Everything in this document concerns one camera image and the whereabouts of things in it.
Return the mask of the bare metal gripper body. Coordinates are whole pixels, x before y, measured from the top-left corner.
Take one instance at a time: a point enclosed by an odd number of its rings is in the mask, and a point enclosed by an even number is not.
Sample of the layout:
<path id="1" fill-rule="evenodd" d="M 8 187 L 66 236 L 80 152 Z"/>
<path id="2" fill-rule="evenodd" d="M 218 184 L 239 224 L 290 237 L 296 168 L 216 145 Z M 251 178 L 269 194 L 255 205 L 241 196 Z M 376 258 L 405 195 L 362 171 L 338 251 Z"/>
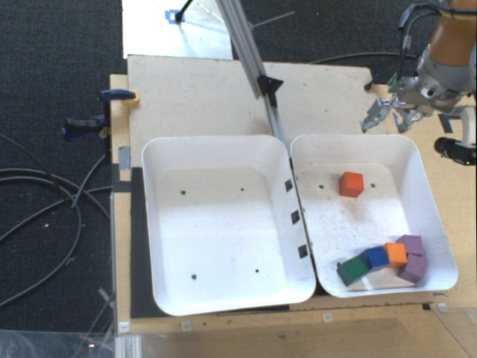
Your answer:
<path id="1" fill-rule="evenodd" d="M 395 92 L 398 108 L 414 110 L 424 116 L 434 111 L 450 114 L 461 100 L 463 93 L 439 84 L 434 78 L 403 77 Z"/>

